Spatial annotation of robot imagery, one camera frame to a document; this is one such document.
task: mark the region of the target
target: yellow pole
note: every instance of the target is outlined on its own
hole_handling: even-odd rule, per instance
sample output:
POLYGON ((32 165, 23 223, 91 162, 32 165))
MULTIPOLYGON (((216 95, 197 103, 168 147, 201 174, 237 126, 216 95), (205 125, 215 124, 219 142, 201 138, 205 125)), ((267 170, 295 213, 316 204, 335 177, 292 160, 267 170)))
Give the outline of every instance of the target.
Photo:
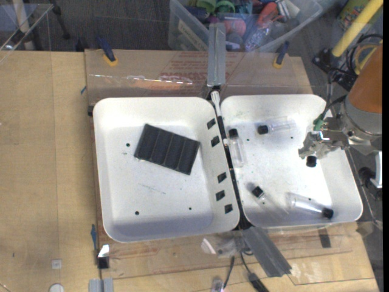
POLYGON ((360 15, 355 19, 350 28, 345 32, 342 39, 332 49, 332 54, 335 57, 340 57, 348 46, 353 42, 358 33, 365 27, 369 20, 379 10, 384 0, 370 0, 362 10, 360 15))

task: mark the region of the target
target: transparent cylinder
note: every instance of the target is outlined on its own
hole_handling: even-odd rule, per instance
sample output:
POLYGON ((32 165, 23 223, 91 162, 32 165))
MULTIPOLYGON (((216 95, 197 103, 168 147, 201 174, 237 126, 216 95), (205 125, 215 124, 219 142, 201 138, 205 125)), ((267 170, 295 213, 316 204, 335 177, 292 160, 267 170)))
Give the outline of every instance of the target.
POLYGON ((268 120, 258 126, 257 131, 260 135, 268 133, 277 133, 282 131, 289 131, 296 127, 294 119, 288 117, 279 117, 268 120))
POLYGON ((291 210, 304 212, 311 216, 331 219, 334 211, 312 198, 297 195, 296 193, 287 193, 286 202, 291 210))
POLYGON ((229 149, 231 154, 232 164, 236 168, 241 168, 247 163, 246 155, 244 153, 243 142, 239 137, 236 129, 229 131, 229 149))

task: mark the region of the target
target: black connector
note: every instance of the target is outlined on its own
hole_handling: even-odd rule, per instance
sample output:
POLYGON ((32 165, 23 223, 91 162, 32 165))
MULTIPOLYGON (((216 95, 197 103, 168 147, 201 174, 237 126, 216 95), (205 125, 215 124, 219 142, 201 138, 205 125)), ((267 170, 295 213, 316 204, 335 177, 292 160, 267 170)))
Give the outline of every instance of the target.
POLYGON ((269 292, 269 290, 263 285, 258 276, 254 273, 249 273, 249 280, 258 292, 269 292))

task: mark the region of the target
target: white tray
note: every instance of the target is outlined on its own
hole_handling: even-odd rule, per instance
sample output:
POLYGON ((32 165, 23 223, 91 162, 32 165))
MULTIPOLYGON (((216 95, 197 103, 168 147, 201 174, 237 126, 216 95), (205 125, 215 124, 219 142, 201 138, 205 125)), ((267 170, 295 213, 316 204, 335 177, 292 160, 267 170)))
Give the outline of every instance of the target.
POLYGON ((115 98, 93 110, 103 224, 119 242, 224 232, 239 210, 211 104, 197 97, 115 98), (199 141, 190 175, 134 157, 148 123, 199 141), (218 182, 218 175, 227 178, 218 182), (224 197, 216 200, 216 194, 224 197))
POLYGON ((323 111, 325 101, 315 95, 231 96, 221 104, 226 131, 238 130, 244 142, 247 165, 235 169, 243 211, 255 226, 282 227, 357 220, 362 200, 346 153, 337 149, 306 166, 298 156, 307 128, 323 111), (256 127, 269 119, 289 116, 296 129, 259 135, 256 127), (251 193, 260 186, 269 202, 258 202, 251 193), (306 196, 334 210, 331 221, 288 210, 286 193, 306 196))

